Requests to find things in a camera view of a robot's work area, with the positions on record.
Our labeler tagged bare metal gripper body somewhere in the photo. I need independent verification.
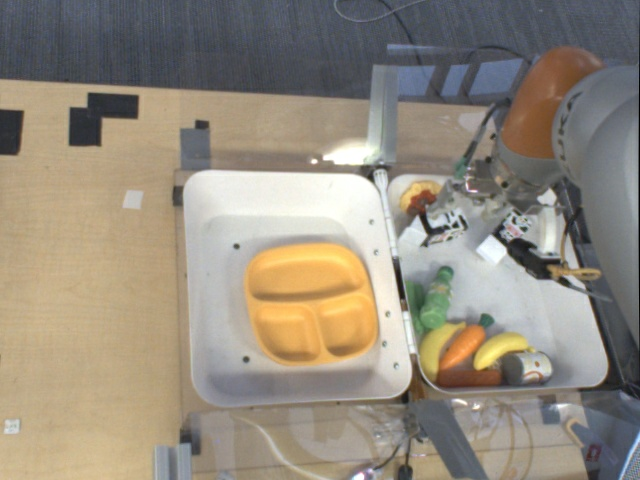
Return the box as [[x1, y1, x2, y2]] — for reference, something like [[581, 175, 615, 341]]
[[451, 159, 526, 205]]

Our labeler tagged brown and yellow doughnut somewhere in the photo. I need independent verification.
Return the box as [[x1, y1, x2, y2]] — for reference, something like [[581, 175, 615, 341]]
[[399, 180, 442, 218]]

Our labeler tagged black and white cow-print carton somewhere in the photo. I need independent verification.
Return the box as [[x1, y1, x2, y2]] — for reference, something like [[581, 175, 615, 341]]
[[476, 209, 540, 265], [397, 206, 472, 250]]

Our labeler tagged green plastic bottle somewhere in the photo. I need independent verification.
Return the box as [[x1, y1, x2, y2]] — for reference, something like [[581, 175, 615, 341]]
[[419, 265, 457, 331]]

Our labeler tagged white plastic tray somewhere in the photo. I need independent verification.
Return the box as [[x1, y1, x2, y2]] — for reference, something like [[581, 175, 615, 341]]
[[181, 169, 414, 410], [387, 173, 611, 396]]

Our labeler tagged green lumpy toy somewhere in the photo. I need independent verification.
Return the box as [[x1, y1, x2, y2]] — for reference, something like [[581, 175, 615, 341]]
[[403, 279, 427, 340]]

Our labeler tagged yellow banana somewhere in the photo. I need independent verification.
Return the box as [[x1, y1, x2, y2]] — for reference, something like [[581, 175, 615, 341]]
[[471, 331, 532, 372], [418, 320, 468, 384]]

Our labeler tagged orange carrot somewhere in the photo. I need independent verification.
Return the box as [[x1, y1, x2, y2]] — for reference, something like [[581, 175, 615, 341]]
[[438, 312, 497, 374]]

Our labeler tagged white and orange can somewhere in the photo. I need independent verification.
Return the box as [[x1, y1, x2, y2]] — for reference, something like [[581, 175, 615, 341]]
[[500, 349, 554, 387]]

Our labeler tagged orange divided plate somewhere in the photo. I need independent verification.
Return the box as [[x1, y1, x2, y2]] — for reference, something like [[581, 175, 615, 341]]
[[242, 242, 380, 368]]

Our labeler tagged brown sausage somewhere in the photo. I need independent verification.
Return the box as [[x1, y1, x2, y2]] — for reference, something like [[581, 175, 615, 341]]
[[435, 367, 503, 389]]

